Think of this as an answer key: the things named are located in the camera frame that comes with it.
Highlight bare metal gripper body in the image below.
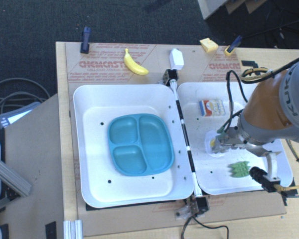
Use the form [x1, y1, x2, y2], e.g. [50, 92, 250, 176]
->
[222, 127, 255, 152]

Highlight white fried egg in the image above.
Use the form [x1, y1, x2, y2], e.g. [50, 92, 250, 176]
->
[205, 130, 228, 158]

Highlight green pea pods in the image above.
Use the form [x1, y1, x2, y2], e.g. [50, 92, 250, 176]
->
[228, 160, 251, 178]

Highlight orange and blue carton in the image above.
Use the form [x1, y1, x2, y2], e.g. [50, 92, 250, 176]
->
[198, 99, 226, 118]

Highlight white plastic tray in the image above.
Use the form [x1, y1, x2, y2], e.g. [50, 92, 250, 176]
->
[176, 82, 294, 196]
[73, 83, 195, 208]

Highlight thin black and white rod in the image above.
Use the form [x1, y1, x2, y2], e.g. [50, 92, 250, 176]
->
[169, 80, 203, 197]

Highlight blue divided plate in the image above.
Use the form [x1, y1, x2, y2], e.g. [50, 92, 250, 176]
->
[107, 113, 175, 177]

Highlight white carton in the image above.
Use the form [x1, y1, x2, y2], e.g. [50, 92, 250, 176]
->
[169, 48, 184, 71]

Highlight yellow cheese wedge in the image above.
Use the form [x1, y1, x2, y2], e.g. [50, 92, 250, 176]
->
[199, 38, 219, 54]

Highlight yellow banana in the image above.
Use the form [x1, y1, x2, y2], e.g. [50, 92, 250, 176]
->
[123, 48, 150, 76]

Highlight brown cardboard board red print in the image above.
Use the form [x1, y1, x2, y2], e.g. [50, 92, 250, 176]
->
[64, 42, 288, 238]

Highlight black cylinder on white bracket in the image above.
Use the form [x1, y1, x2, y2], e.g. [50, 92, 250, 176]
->
[249, 150, 282, 193]

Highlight black block with thin wires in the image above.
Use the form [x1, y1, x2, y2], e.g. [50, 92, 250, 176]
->
[161, 69, 179, 86]
[186, 197, 210, 215]

